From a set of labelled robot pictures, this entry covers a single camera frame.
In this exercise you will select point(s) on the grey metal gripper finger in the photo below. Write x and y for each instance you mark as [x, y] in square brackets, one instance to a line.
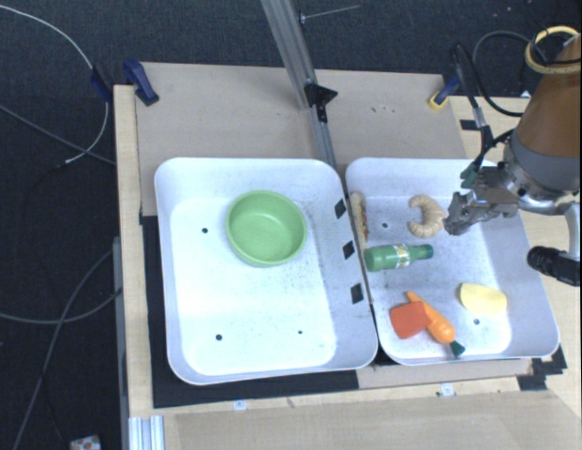
[455, 211]
[473, 218]

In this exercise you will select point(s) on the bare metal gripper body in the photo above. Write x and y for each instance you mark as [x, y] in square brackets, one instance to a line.
[501, 192]

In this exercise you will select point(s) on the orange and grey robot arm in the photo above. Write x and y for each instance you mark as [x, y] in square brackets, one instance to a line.
[550, 110]

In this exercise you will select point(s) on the beige croissant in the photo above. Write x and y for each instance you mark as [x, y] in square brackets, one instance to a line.
[428, 209]

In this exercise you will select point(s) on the white plastic tray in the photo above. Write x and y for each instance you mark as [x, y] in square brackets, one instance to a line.
[436, 274]
[253, 307]

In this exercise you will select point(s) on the green bottle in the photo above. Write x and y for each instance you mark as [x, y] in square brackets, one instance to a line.
[389, 257]

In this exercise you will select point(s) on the yellow chip slice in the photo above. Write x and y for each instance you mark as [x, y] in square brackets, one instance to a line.
[482, 299]

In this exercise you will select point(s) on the sausage in bun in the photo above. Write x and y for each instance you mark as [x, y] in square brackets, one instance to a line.
[361, 218]

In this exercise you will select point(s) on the orange carrot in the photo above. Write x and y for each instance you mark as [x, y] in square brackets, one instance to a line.
[441, 328]

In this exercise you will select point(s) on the orange flat piece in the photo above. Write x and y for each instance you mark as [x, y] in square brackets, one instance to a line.
[409, 320]

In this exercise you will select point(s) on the green bowl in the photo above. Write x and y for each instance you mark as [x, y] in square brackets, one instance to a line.
[266, 229]

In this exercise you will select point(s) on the brown cardboard board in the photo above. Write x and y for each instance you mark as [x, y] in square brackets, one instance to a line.
[234, 110]

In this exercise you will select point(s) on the small white patterned box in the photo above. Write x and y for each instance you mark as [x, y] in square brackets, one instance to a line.
[85, 442]

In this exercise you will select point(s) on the black cylinder on white bracket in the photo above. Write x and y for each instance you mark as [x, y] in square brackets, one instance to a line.
[553, 260]

